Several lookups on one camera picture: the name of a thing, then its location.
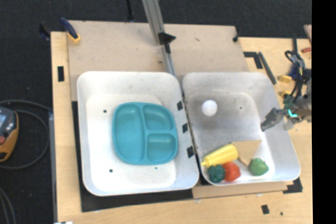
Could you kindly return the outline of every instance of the red tomato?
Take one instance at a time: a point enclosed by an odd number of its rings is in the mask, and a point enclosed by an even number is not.
[[[226,181],[234,181],[240,176],[239,166],[233,162],[228,162],[223,164],[223,168],[225,169],[225,180]]]

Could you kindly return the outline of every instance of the black mat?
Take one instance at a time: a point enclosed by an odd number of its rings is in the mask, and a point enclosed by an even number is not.
[[[131,5],[135,21],[146,22],[141,0],[131,0]],[[47,106],[52,106],[51,57],[50,43],[38,31],[41,22],[61,30],[58,20],[63,16],[128,20],[125,0],[0,0],[0,7],[0,100],[24,99]],[[246,37],[306,37],[303,25],[312,23],[312,0],[161,0],[160,7],[165,23],[234,25]],[[23,121],[18,162],[34,157],[32,148],[43,146],[37,124]],[[0,169],[0,186],[13,203],[18,224],[53,223],[49,152],[29,169]]]
[[[81,207],[83,212],[128,206],[128,205],[150,204],[154,202],[175,201],[175,200],[193,198],[191,189],[177,190],[177,191],[162,191],[159,193],[117,195],[117,196],[105,196],[105,197],[99,197],[89,193],[85,188],[82,180],[77,102],[72,102],[72,113],[74,116],[73,124],[76,139],[76,153],[77,153],[78,174],[79,174],[78,180],[80,186]]]

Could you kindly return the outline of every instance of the yellow object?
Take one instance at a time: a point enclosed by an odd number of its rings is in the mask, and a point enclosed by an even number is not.
[[[201,165],[210,167],[211,165],[232,162],[236,159],[238,159],[237,148],[233,144],[228,144],[206,155]]]
[[[77,35],[77,38],[74,38],[71,34],[68,33],[68,37],[71,38],[73,42],[78,42],[80,40],[80,35]]]
[[[279,81],[288,83],[288,82],[292,81],[292,77],[287,76],[287,75],[282,75],[282,76],[279,77]]]

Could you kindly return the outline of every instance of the black bracket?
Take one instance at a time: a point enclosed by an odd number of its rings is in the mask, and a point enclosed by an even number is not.
[[[263,69],[259,54],[255,51],[244,51],[244,57],[252,57],[258,69]]]
[[[160,41],[160,44],[161,45],[164,45],[164,49],[165,49],[165,51],[168,53],[168,54],[170,54],[170,46],[169,46],[169,44],[170,44],[170,42],[172,42],[173,40],[175,40],[176,39],[176,37],[175,36],[172,36],[172,35],[169,35],[169,34],[167,34],[167,33],[165,33],[165,32],[160,32],[159,34],[158,34],[158,36],[159,36],[159,41]]]

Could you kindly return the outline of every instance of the metal pole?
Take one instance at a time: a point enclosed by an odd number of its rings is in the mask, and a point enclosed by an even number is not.
[[[154,41],[157,45],[162,45],[160,43],[159,34],[164,33],[164,25],[159,6],[159,0],[142,0],[142,3],[145,9],[147,20],[150,24]],[[167,72],[175,76],[171,55],[169,52],[167,52],[164,46],[162,46],[162,54]]]

